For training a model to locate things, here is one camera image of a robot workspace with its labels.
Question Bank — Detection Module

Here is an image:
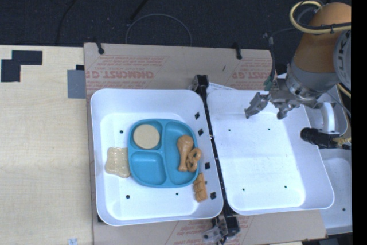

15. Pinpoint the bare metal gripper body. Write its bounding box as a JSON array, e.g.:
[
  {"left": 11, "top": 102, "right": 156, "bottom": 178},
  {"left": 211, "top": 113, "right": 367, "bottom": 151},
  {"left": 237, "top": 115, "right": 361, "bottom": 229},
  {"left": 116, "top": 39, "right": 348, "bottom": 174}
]
[{"left": 268, "top": 78, "right": 318, "bottom": 111}]

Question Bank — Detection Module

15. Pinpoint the white plastic tray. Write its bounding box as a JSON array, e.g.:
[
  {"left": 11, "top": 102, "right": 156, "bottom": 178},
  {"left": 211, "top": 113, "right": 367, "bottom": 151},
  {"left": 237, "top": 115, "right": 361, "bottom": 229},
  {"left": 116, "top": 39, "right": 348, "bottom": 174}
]
[
  {"left": 90, "top": 88, "right": 224, "bottom": 227},
  {"left": 205, "top": 88, "right": 335, "bottom": 216}
]

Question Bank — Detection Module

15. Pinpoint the thin black rod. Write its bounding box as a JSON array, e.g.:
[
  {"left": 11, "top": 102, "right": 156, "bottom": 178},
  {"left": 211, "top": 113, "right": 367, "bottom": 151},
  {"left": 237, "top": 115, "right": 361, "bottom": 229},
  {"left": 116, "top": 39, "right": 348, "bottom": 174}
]
[{"left": 200, "top": 85, "right": 235, "bottom": 220}]

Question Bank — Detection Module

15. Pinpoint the tan pretzel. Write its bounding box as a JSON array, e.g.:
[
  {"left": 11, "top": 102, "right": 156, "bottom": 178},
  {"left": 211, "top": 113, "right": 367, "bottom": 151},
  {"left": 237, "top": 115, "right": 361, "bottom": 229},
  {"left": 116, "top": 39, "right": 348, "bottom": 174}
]
[{"left": 185, "top": 147, "right": 202, "bottom": 173}]

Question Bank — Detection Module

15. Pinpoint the tan chicken drumstick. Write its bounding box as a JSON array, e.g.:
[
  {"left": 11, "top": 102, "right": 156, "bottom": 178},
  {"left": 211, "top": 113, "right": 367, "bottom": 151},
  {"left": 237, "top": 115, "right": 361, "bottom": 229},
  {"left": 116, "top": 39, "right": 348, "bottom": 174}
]
[{"left": 176, "top": 134, "right": 194, "bottom": 172}]

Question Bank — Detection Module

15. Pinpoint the brown cardboard board red print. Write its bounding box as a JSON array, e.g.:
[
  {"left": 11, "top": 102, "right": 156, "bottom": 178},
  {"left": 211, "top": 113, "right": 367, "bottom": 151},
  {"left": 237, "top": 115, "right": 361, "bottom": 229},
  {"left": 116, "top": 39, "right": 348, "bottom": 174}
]
[{"left": 83, "top": 42, "right": 328, "bottom": 245}]

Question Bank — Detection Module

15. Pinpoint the tan ridged pastry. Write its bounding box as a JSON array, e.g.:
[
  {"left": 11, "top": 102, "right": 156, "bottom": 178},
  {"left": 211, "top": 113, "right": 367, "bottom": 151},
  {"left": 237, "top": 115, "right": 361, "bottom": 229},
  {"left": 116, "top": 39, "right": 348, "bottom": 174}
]
[{"left": 192, "top": 172, "right": 208, "bottom": 203}]

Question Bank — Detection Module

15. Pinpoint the round beige biscuit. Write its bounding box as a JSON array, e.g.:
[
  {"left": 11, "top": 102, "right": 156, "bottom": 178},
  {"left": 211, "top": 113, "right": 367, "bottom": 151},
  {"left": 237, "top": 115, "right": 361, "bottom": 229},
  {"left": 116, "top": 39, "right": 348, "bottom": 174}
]
[{"left": 132, "top": 124, "right": 161, "bottom": 150}]

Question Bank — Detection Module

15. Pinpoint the blue divided plate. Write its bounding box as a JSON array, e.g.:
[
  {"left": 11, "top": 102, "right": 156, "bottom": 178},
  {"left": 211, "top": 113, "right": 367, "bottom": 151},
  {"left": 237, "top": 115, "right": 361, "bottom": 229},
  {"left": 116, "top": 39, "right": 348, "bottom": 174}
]
[{"left": 127, "top": 118, "right": 200, "bottom": 189}]

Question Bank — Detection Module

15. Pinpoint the pale beige bread slice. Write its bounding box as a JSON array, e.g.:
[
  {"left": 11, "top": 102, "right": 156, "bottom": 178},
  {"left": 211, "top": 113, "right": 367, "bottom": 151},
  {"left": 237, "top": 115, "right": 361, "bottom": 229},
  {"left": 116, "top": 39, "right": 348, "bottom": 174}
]
[{"left": 104, "top": 146, "right": 131, "bottom": 179}]

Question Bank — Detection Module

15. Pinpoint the black cylinder on white bracket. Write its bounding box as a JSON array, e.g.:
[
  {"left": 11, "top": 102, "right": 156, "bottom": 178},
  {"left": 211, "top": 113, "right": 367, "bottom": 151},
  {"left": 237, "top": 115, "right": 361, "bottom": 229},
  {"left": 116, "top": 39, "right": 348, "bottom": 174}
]
[{"left": 300, "top": 101, "right": 346, "bottom": 149}]

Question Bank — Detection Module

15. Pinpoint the black block with thin wires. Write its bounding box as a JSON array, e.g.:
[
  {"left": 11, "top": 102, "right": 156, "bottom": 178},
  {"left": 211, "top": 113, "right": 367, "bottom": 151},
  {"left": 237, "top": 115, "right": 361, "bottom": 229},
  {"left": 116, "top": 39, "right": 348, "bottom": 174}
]
[
  {"left": 211, "top": 215, "right": 240, "bottom": 238},
  {"left": 191, "top": 74, "right": 209, "bottom": 92}
]

